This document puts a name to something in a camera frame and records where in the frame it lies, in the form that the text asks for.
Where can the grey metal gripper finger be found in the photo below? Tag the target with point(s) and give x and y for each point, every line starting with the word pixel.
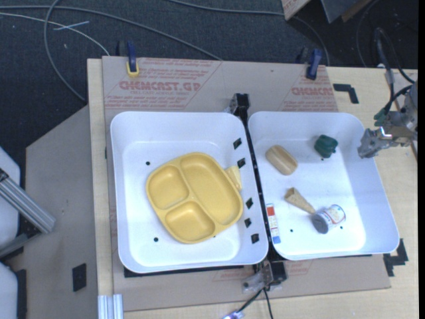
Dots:
pixel 372 135
pixel 366 149

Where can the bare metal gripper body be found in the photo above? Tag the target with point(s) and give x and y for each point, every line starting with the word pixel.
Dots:
pixel 400 133

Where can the dark green toy pepper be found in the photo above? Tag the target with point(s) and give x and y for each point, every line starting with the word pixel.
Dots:
pixel 326 146

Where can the white plastic tray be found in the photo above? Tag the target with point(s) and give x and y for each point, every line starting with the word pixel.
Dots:
pixel 133 244
pixel 358 194

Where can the small white can grey lid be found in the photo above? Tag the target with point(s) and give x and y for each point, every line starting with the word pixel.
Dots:
pixel 332 216

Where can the tan toy bread bun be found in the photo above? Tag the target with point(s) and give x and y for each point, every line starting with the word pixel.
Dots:
pixel 281 159

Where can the tan toy ice cream cone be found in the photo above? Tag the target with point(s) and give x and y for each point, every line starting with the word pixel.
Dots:
pixel 297 199

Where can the thin black rod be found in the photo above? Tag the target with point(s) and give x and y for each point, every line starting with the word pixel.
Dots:
pixel 255 165

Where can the yellow divided plate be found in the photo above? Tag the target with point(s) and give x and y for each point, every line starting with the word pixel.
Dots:
pixel 202 181

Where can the brown cardboard board red print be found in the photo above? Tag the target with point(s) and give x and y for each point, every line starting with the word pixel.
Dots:
pixel 199 88

